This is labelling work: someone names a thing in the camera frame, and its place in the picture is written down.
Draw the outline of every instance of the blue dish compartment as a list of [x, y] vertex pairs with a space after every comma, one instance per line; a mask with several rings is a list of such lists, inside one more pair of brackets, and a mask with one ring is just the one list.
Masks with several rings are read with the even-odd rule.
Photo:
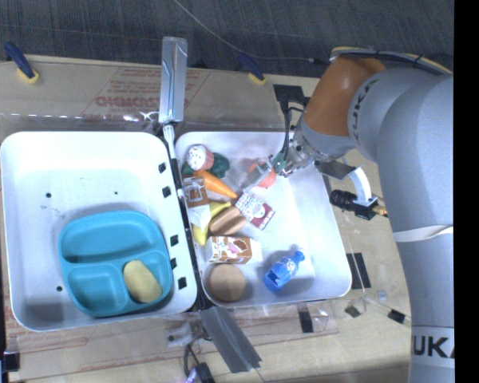
[[[62, 275], [69, 296], [83, 312], [109, 317], [143, 310], [171, 291], [172, 268], [164, 237], [139, 211], [107, 211], [67, 224], [58, 238]], [[128, 292], [122, 271], [138, 259], [154, 274], [162, 295], [138, 302]]]

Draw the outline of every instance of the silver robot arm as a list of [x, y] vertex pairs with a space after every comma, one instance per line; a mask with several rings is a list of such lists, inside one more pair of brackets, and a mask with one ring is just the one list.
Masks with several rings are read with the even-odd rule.
[[293, 137], [283, 176], [350, 174], [337, 159], [352, 148], [378, 165], [410, 295], [409, 382], [454, 382], [452, 73], [338, 57]]

